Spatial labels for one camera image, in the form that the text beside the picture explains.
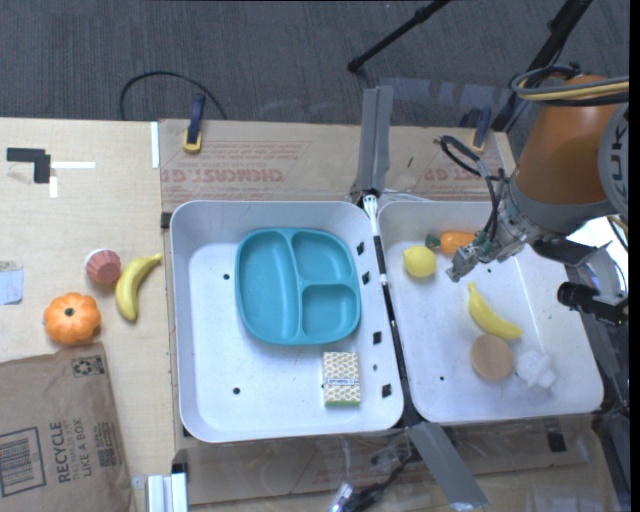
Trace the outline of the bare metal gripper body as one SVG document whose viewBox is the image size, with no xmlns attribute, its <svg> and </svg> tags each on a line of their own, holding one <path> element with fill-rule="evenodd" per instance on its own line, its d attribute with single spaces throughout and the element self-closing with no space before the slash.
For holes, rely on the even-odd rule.
<svg viewBox="0 0 640 512">
<path fill-rule="evenodd" d="M 492 207 L 485 227 L 476 233 L 473 247 L 480 262 L 502 262 L 538 235 L 538 227 L 518 209 L 515 200 L 503 197 Z"/>
</svg>

